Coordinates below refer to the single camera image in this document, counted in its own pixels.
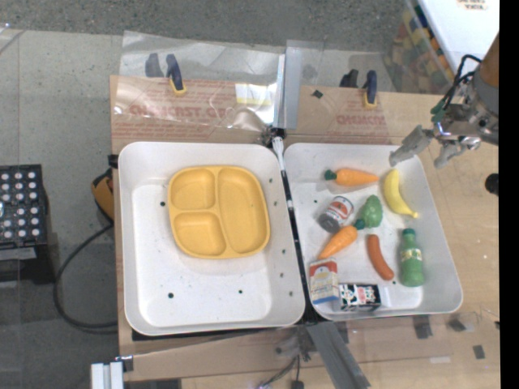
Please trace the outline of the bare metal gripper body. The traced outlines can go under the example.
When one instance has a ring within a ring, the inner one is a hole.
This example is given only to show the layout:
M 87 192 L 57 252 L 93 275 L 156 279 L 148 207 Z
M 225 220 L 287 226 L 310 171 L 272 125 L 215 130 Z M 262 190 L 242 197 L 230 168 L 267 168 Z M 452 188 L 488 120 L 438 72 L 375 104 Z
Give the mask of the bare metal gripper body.
M 483 106 L 450 104 L 432 115 L 433 134 L 442 142 L 474 149 L 480 143 L 499 145 L 499 114 Z

